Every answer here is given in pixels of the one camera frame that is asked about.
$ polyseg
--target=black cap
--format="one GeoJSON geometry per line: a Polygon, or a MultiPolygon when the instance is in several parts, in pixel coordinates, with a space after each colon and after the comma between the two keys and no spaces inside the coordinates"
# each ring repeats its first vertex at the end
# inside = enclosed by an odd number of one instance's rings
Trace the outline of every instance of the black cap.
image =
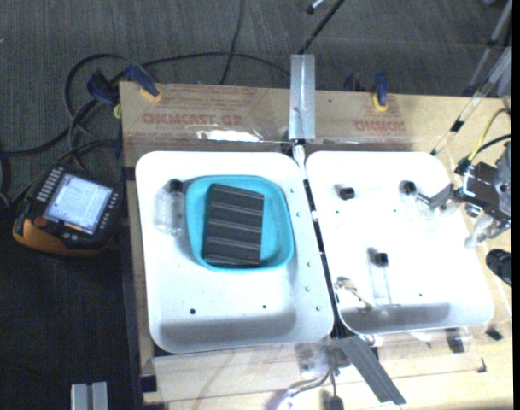
{"type": "Polygon", "coordinates": [[[184,183],[182,181],[179,181],[177,179],[171,179],[168,182],[168,192],[169,193],[176,193],[178,191],[182,191],[184,189],[184,183]]]}
{"type": "Polygon", "coordinates": [[[389,265],[389,256],[384,252],[378,252],[374,255],[374,264],[378,267],[386,267],[389,265]]]}
{"type": "Polygon", "coordinates": [[[354,199],[354,188],[353,187],[347,187],[342,188],[339,190],[339,197],[343,199],[344,201],[347,201],[348,199],[354,199]]]}
{"type": "Polygon", "coordinates": [[[402,181],[400,183],[400,188],[402,193],[404,193],[406,196],[413,196],[417,194],[417,186],[412,181],[402,181]]]}

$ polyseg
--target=wire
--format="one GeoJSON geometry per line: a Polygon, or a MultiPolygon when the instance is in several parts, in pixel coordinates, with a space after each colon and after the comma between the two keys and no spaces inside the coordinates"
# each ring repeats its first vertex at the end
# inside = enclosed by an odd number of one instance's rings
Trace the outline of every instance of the wire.
{"type": "Polygon", "coordinates": [[[485,143],[476,153],[476,156],[478,154],[480,154],[481,152],[483,152],[485,149],[493,146],[494,144],[497,144],[501,141],[504,141],[504,140],[508,140],[508,139],[511,139],[512,138],[512,134],[511,133],[507,133],[506,135],[501,135],[500,137],[497,137],[487,143],[485,143]]]}
{"type": "MultiPolygon", "coordinates": [[[[226,51],[207,51],[207,52],[202,52],[202,53],[190,53],[188,55],[178,55],[178,56],[170,56],[170,57],[161,58],[161,59],[155,59],[153,61],[145,62],[142,65],[147,68],[147,67],[151,67],[156,64],[164,63],[164,62],[172,62],[172,61],[179,61],[179,60],[185,60],[185,59],[195,59],[195,58],[208,57],[208,56],[225,56],[228,54],[229,53],[226,51]]],[[[248,55],[246,53],[233,53],[232,55],[233,55],[233,57],[238,56],[241,58],[246,58],[246,59],[249,59],[252,61],[260,62],[271,68],[274,68],[275,70],[279,71],[281,74],[285,75],[286,77],[288,77],[288,78],[290,77],[290,73],[288,71],[286,71],[285,69],[279,67],[278,65],[276,65],[266,59],[259,58],[258,56],[248,55]]]]}
{"type": "Polygon", "coordinates": [[[330,381],[331,381],[331,385],[334,389],[334,396],[337,395],[337,390],[336,390],[336,376],[334,375],[334,371],[333,369],[330,369],[330,381]]]}
{"type": "Polygon", "coordinates": [[[230,48],[230,54],[227,58],[227,63],[225,64],[225,70],[222,75],[222,79],[219,81],[219,85],[223,85],[225,82],[225,79],[227,78],[227,74],[229,73],[229,67],[231,66],[231,61],[233,60],[233,53],[235,52],[235,46],[237,44],[237,38],[239,36],[239,32],[241,30],[241,23],[242,23],[242,13],[243,13],[243,4],[242,0],[239,0],[239,15],[237,17],[237,25],[235,26],[235,33],[233,33],[233,39],[231,40],[231,48],[230,48]]]}
{"type": "Polygon", "coordinates": [[[67,140],[68,140],[68,148],[72,150],[73,146],[73,129],[75,127],[79,127],[79,121],[85,117],[87,113],[89,113],[95,106],[97,105],[96,100],[91,100],[81,108],[79,108],[78,112],[73,116],[72,121],[70,121],[70,126],[67,129],[67,140]]]}
{"type": "Polygon", "coordinates": [[[302,392],[320,387],[330,377],[330,372],[331,372],[331,369],[327,373],[325,373],[322,377],[307,381],[303,385],[302,385],[302,382],[299,382],[296,385],[290,386],[290,388],[288,389],[289,397],[293,398],[294,396],[296,396],[302,392]]]}
{"type": "Polygon", "coordinates": [[[497,119],[497,117],[499,117],[499,115],[501,115],[502,113],[509,113],[509,110],[507,108],[501,108],[497,112],[495,112],[495,114],[493,114],[491,119],[489,119],[489,122],[486,125],[482,136],[478,140],[476,147],[470,152],[470,154],[467,158],[468,161],[470,161],[470,162],[474,161],[474,158],[476,158],[477,154],[479,153],[480,148],[482,147],[483,140],[485,140],[485,137],[488,135],[491,125],[494,123],[494,121],[497,119]]]}
{"type": "Polygon", "coordinates": [[[42,151],[48,149],[49,147],[54,146],[59,141],[61,141],[67,134],[68,134],[68,128],[66,128],[64,131],[62,131],[56,137],[52,138],[51,140],[46,141],[45,143],[42,143],[39,146],[32,147],[30,149],[19,149],[19,150],[2,150],[2,149],[0,149],[0,154],[6,155],[6,156],[34,155],[34,154],[37,154],[38,152],[42,152],[42,151]]]}

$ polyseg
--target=black rectangular object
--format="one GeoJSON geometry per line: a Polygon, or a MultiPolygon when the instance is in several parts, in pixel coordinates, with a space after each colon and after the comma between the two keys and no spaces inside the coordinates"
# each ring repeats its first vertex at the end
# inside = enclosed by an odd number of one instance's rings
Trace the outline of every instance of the black rectangular object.
{"type": "Polygon", "coordinates": [[[255,191],[212,185],[202,258],[217,267],[259,267],[264,201],[255,191]]]}

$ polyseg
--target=blue clamp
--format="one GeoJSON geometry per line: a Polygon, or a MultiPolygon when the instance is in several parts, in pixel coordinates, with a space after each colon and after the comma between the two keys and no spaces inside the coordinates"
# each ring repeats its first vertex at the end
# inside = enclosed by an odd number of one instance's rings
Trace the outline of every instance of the blue clamp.
{"type": "Polygon", "coordinates": [[[161,92],[157,90],[154,80],[146,73],[146,71],[138,65],[129,64],[125,68],[125,74],[129,78],[140,85],[143,94],[152,97],[152,100],[159,100],[161,98],[161,92]]]}
{"type": "Polygon", "coordinates": [[[106,79],[100,70],[96,70],[87,80],[87,91],[97,102],[111,108],[115,108],[120,101],[118,89],[106,79]]]}
{"type": "Polygon", "coordinates": [[[386,111],[387,104],[387,78],[382,73],[376,74],[375,92],[373,93],[373,106],[377,111],[386,111]]]}

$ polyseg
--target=black cable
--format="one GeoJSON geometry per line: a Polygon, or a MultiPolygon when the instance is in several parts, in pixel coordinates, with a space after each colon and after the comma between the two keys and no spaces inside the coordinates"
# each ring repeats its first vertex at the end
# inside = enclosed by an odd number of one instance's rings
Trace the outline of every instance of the black cable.
{"type": "Polygon", "coordinates": [[[70,150],[74,149],[73,145],[73,129],[75,127],[80,127],[79,121],[84,118],[95,106],[97,105],[96,100],[91,100],[85,105],[83,105],[78,112],[73,116],[72,120],[70,121],[70,126],[67,129],[67,141],[68,141],[68,148],[70,150]]]}
{"type": "MultiPolygon", "coordinates": [[[[184,59],[195,59],[195,58],[202,58],[202,57],[208,57],[208,56],[225,56],[225,55],[229,55],[229,53],[226,51],[207,51],[207,52],[201,52],[201,53],[190,53],[188,55],[177,55],[177,56],[170,56],[170,57],[161,58],[161,59],[155,59],[153,61],[145,62],[142,65],[147,68],[147,67],[151,67],[152,65],[162,64],[165,62],[173,62],[173,61],[179,61],[179,60],[184,60],[184,59]]],[[[271,68],[274,68],[275,70],[279,71],[284,76],[286,76],[288,78],[290,77],[290,73],[288,71],[286,71],[285,69],[279,67],[278,65],[276,65],[268,60],[260,58],[258,56],[248,55],[246,53],[232,53],[232,56],[233,57],[237,56],[237,57],[246,58],[246,59],[249,59],[252,61],[260,62],[271,68]]]]}
{"type": "Polygon", "coordinates": [[[332,369],[330,369],[330,381],[331,381],[332,388],[334,390],[334,396],[336,396],[337,395],[336,376],[334,375],[334,371],[332,369]]]}
{"type": "Polygon", "coordinates": [[[295,396],[299,395],[300,393],[305,392],[307,390],[312,390],[312,389],[316,389],[317,387],[320,387],[322,384],[324,384],[326,382],[326,380],[329,377],[330,377],[330,372],[327,372],[323,377],[319,378],[318,381],[312,381],[311,383],[303,385],[299,389],[297,389],[296,391],[292,392],[290,394],[290,398],[293,398],[293,397],[295,397],[295,396]]]}
{"type": "MultiPolygon", "coordinates": [[[[155,59],[155,60],[152,60],[152,61],[147,61],[147,62],[142,64],[142,67],[152,67],[154,65],[162,64],[162,63],[165,63],[165,62],[175,62],[175,61],[185,60],[185,59],[196,59],[196,58],[209,57],[209,56],[226,56],[226,55],[229,55],[229,53],[228,52],[224,52],[224,51],[211,51],[211,52],[202,52],[202,53],[191,53],[191,54],[188,54],[188,55],[169,56],[169,57],[165,57],[165,58],[155,59]]],[[[65,93],[66,92],[69,93],[68,87],[70,86],[71,81],[72,81],[75,73],[77,73],[77,70],[79,69],[79,67],[81,65],[85,65],[88,62],[91,62],[91,61],[93,61],[95,59],[100,59],[101,57],[104,57],[104,56],[105,57],[107,57],[107,56],[114,57],[114,55],[112,55],[112,54],[92,55],[92,56],[88,56],[85,59],[81,60],[78,64],[75,64],[73,66],[73,74],[69,75],[69,77],[67,77],[67,81],[65,82],[65,89],[64,89],[65,93]]],[[[259,62],[261,64],[264,64],[264,65],[266,65],[268,67],[271,67],[271,68],[277,70],[279,73],[283,74],[287,78],[290,77],[289,72],[287,70],[285,70],[284,68],[274,64],[273,62],[270,62],[270,61],[265,60],[263,58],[259,58],[258,56],[248,55],[248,54],[245,54],[245,53],[231,53],[231,59],[233,59],[234,57],[240,57],[240,58],[243,58],[243,59],[249,59],[251,61],[259,62]]],[[[124,75],[124,72],[121,72],[118,75],[116,75],[114,78],[112,78],[112,83],[115,80],[120,79],[123,75],[124,75]]],[[[72,107],[70,105],[69,99],[68,99],[68,102],[66,102],[66,99],[65,99],[65,105],[66,105],[66,108],[67,108],[67,112],[69,114],[71,114],[73,112],[73,109],[72,109],[72,107]]],[[[59,143],[63,138],[65,138],[68,135],[69,129],[70,129],[70,126],[67,127],[60,134],[56,135],[55,137],[53,137],[52,139],[46,141],[45,143],[40,144],[39,146],[31,147],[31,148],[28,148],[28,149],[11,149],[11,150],[0,149],[0,155],[6,155],[6,156],[26,156],[26,155],[37,154],[37,153],[39,153],[39,152],[41,152],[43,150],[46,150],[46,149],[54,146],[55,144],[59,143]]]]}
{"type": "Polygon", "coordinates": [[[478,149],[477,153],[479,154],[480,152],[484,151],[488,147],[491,147],[494,144],[497,144],[497,143],[499,143],[501,141],[504,141],[504,140],[507,140],[507,139],[510,139],[510,138],[512,138],[512,134],[511,133],[507,133],[506,135],[501,135],[500,137],[494,138],[491,141],[485,143],[483,146],[481,146],[480,149],[478,149]]]}
{"type": "Polygon", "coordinates": [[[237,38],[239,36],[239,32],[241,30],[242,23],[242,13],[243,13],[243,3],[242,0],[239,0],[239,15],[237,17],[237,24],[235,26],[235,33],[233,33],[233,39],[231,40],[231,48],[229,52],[229,57],[227,58],[227,63],[225,64],[224,74],[222,75],[222,79],[219,81],[218,85],[223,85],[225,79],[227,78],[227,74],[229,73],[229,67],[231,66],[231,61],[233,60],[233,53],[235,52],[235,46],[237,44],[237,38]]]}

